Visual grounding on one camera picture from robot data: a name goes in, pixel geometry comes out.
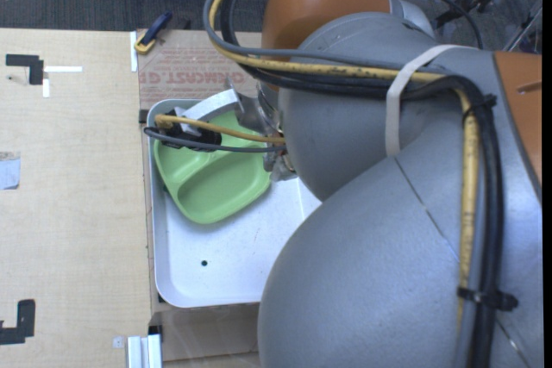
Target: green plate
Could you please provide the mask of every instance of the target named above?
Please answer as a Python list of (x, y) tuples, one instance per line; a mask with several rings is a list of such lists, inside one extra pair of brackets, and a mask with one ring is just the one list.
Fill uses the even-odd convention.
[[(248, 134), (227, 112), (212, 123)], [(223, 134), (223, 145), (264, 147), (263, 143)], [(180, 211), (188, 219), (211, 224), (233, 215), (261, 196), (270, 185), (262, 153), (196, 152), (154, 142), (154, 158), (161, 178)]]

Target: black zip tie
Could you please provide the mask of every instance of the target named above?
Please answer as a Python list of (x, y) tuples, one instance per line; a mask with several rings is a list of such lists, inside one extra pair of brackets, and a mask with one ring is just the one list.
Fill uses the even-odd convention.
[(472, 103), (472, 105), (467, 109), (466, 112), (464, 112), (464, 115), (462, 116), (462, 126), (466, 122), (467, 117), (474, 112), (474, 108), (480, 108), (485, 107), (487, 109), (491, 109), (492, 106), (496, 105), (497, 103), (497, 96), (494, 94), (486, 94), (483, 96), (483, 100), (481, 100), (478, 103)]
[(464, 287), (458, 287), (456, 295), (471, 301), (473, 303), (480, 303), (491, 309), (499, 309), (500, 311), (512, 311), (515, 309), (519, 302), (513, 295), (503, 293), (502, 291), (496, 291), (493, 294), (482, 293), (481, 291), (470, 290)]

